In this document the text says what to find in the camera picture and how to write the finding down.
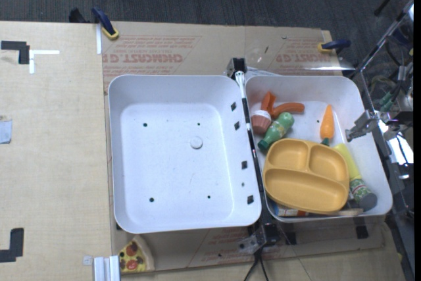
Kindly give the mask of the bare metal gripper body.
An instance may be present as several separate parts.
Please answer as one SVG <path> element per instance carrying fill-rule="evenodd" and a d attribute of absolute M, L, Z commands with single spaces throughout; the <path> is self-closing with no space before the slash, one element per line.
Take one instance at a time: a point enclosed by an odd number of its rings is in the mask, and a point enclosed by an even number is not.
<path fill-rule="evenodd" d="M 390 141 L 398 135 L 404 136 L 405 132 L 413 127 L 412 111 L 398 113 L 376 111 L 376 116 L 385 141 Z"/>

